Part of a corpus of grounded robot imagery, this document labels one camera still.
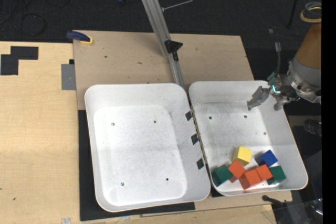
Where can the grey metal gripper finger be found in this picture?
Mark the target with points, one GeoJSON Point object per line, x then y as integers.
{"type": "Point", "coordinates": [279, 104]}
{"type": "Point", "coordinates": [258, 98]}

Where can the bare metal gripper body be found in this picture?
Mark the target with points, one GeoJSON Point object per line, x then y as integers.
{"type": "Point", "coordinates": [302, 90]}

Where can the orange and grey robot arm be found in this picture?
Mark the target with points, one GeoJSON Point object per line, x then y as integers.
{"type": "Point", "coordinates": [311, 47]}

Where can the white plastic tray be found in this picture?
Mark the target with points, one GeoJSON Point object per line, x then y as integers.
{"type": "Point", "coordinates": [231, 128]}
{"type": "Point", "coordinates": [139, 154]}

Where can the blue cube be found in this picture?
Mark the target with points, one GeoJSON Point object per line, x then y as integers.
{"type": "Point", "coordinates": [269, 158]}

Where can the yellow cube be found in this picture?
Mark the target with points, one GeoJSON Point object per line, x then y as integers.
{"type": "Point", "coordinates": [242, 154]}

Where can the green cube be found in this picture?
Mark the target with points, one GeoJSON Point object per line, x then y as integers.
{"type": "Point", "coordinates": [278, 173]}
{"type": "Point", "coordinates": [222, 174]}

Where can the orange cube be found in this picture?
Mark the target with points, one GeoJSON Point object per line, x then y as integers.
{"type": "Point", "coordinates": [251, 178]}
{"type": "Point", "coordinates": [236, 169]}
{"type": "Point", "coordinates": [264, 172]}

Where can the brown flat board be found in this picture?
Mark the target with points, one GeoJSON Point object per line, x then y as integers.
{"type": "Point", "coordinates": [126, 60]}

